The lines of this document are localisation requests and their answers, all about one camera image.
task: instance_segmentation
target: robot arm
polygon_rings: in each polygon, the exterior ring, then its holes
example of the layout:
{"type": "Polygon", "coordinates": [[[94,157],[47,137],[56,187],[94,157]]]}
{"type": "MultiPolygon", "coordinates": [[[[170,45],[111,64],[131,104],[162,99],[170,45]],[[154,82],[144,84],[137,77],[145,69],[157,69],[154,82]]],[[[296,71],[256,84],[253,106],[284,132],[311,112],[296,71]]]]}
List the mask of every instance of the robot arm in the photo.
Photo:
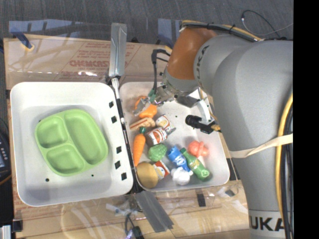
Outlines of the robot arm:
{"type": "MultiPolygon", "coordinates": [[[[185,105],[188,95],[201,87],[212,97],[211,108],[230,153],[276,138],[293,93],[293,42],[262,41],[236,31],[217,35],[207,28],[186,27],[154,99],[157,105],[172,100],[185,105]]],[[[284,229],[276,150],[233,159],[245,189],[252,239],[293,237],[293,228],[284,229]]],[[[293,227],[285,221],[285,227],[293,227]]]]}

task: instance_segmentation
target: gray carpet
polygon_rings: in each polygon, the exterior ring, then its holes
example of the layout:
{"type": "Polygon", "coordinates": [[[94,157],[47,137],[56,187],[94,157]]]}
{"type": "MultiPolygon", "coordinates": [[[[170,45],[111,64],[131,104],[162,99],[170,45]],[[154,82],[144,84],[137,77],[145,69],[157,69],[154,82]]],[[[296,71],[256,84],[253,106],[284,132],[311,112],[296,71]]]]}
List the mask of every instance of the gray carpet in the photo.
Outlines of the gray carpet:
{"type": "MultiPolygon", "coordinates": [[[[59,19],[94,23],[85,31],[89,38],[108,39],[103,24],[121,22],[128,25],[129,38],[156,43],[159,34],[163,34],[173,43],[176,33],[170,33],[174,27],[167,27],[170,22],[166,19],[172,19],[172,25],[175,20],[191,19],[244,28],[241,15],[245,10],[256,11],[274,29],[285,28],[294,21],[294,0],[0,0],[0,38],[12,36],[8,30],[10,21],[59,19]]],[[[255,34],[273,32],[260,16],[251,12],[245,13],[245,24],[255,34]]],[[[278,34],[293,39],[293,25],[278,34]]],[[[276,33],[259,36],[278,37],[276,33]]],[[[5,99],[4,60],[0,54],[0,118],[7,121],[5,99]]]]}

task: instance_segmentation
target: black hole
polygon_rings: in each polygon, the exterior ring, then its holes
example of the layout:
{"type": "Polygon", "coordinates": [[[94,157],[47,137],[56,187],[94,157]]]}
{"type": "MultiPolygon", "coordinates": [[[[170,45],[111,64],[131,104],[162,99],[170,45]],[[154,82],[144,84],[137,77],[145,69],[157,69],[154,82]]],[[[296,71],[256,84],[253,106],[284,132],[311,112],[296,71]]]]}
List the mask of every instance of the black hole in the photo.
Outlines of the black hole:
{"type": "Polygon", "coordinates": [[[118,169],[120,166],[121,166],[120,161],[118,161],[118,162],[115,163],[115,169],[118,169]]]}
{"type": "Polygon", "coordinates": [[[121,177],[122,177],[122,181],[124,181],[127,178],[126,173],[122,173],[121,177]]]}
{"type": "Polygon", "coordinates": [[[115,116],[113,116],[111,120],[112,120],[112,123],[115,123],[117,121],[115,116]]]}

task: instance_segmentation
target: green bottle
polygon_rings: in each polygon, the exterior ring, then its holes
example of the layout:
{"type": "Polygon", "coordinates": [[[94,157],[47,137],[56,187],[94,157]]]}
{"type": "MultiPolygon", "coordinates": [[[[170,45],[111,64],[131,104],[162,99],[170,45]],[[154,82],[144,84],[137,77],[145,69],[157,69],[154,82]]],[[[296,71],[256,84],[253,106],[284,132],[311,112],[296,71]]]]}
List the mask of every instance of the green bottle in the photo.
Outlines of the green bottle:
{"type": "Polygon", "coordinates": [[[188,167],[196,174],[201,181],[210,178],[211,173],[204,167],[204,165],[193,155],[190,155],[185,148],[180,149],[180,152],[186,158],[188,167]]]}

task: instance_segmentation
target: white plastic tray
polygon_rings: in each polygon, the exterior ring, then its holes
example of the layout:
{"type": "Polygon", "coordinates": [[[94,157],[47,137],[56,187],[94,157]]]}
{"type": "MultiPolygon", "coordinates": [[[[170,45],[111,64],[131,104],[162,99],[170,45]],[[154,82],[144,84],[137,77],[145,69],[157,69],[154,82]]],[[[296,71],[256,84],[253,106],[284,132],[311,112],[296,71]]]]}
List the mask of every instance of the white plastic tray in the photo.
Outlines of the white plastic tray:
{"type": "MultiPolygon", "coordinates": [[[[130,130],[129,125],[140,120],[140,118],[134,116],[132,112],[134,110],[135,102],[140,96],[147,96],[152,87],[153,82],[129,82],[120,87],[124,118],[127,124],[128,137],[131,147],[133,146],[132,143],[138,131],[130,130]]],[[[192,93],[192,96],[199,98],[197,91],[192,93]]],[[[195,175],[193,175],[191,176],[191,180],[187,185],[180,186],[176,185],[173,182],[172,177],[168,175],[159,181],[157,186],[152,189],[147,189],[142,185],[141,186],[146,190],[156,192],[220,186],[228,182],[230,172],[219,133],[202,133],[199,129],[193,129],[185,123],[185,118],[187,115],[201,115],[198,107],[193,107],[190,109],[176,102],[168,102],[158,108],[158,113],[154,117],[154,120],[163,114],[166,114],[170,122],[176,127],[176,130],[162,143],[165,144],[168,149],[172,148],[174,145],[176,145],[179,149],[182,147],[187,149],[188,144],[193,140],[203,141],[204,145],[209,150],[209,155],[204,158],[204,162],[206,168],[213,174],[213,177],[209,181],[202,182],[197,179],[195,175]]],[[[151,162],[147,156],[148,149],[149,147],[146,144],[140,162],[151,162]]],[[[174,164],[167,158],[167,156],[165,156],[162,161],[170,170],[174,168],[174,164]]]]}
{"type": "Polygon", "coordinates": [[[10,99],[17,191],[23,202],[30,206],[46,206],[112,197],[130,191],[133,175],[114,92],[109,86],[23,82],[12,88],[10,99]],[[98,166],[64,177],[47,166],[36,144],[34,130],[39,120],[68,109],[83,109],[95,119],[107,141],[109,154],[98,166]]]}

